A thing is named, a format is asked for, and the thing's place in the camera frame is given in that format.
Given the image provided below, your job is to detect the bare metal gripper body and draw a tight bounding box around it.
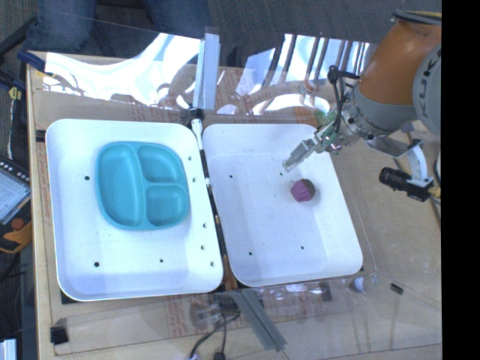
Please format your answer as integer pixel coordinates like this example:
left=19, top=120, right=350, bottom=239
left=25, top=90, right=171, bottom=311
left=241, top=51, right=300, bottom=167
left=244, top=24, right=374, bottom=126
left=313, top=97, right=377, bottom=154

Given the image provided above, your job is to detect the purple toy cupcake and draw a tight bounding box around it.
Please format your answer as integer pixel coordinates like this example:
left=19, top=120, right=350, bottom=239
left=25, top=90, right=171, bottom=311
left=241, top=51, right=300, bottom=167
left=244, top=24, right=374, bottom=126
left=289, top=178, right=317, bottom=204

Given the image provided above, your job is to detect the white plastic tray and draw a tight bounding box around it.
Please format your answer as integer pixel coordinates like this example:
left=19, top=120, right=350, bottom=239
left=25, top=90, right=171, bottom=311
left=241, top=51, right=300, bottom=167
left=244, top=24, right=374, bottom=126
left=44, top=118, right=225, bottom=302
left=201, top=122, right=365, bottom=289

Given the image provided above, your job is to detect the blue divided plate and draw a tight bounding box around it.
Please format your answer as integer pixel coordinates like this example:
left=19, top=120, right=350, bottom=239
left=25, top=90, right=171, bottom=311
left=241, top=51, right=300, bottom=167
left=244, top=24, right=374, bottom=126
left=94, top=140, right=192, bottom=232

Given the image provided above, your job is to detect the brown cardboard board red print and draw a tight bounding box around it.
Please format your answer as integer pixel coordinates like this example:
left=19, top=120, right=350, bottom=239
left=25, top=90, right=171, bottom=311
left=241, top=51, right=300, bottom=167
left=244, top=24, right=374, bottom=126
left=26, top=52, right=378, bottom=339

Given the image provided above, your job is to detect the person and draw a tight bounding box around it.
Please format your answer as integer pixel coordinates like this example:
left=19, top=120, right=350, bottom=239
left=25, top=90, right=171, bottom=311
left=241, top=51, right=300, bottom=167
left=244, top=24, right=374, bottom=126
left=22, top=0, right=212, bottom=53

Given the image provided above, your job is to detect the black cylinder on white bracket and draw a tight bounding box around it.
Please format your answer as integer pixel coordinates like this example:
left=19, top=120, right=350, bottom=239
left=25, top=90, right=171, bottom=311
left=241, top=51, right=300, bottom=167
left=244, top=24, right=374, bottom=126
left=378, top=139, right=436, bottom=203

